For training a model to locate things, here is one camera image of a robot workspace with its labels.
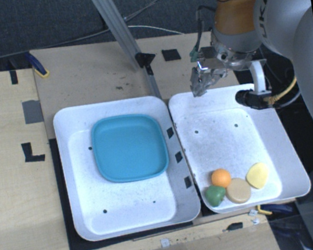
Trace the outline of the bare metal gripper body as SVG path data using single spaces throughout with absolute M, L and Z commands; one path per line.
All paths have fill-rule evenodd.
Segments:
M 247 70 L 255 52 L 242 53 L 233 52 L 231 49 L 202 47 L 194 55 L 196 68 L 200 77 L 214 76 L 217 82 L 220 78 L 225 78 L 229 71 Z

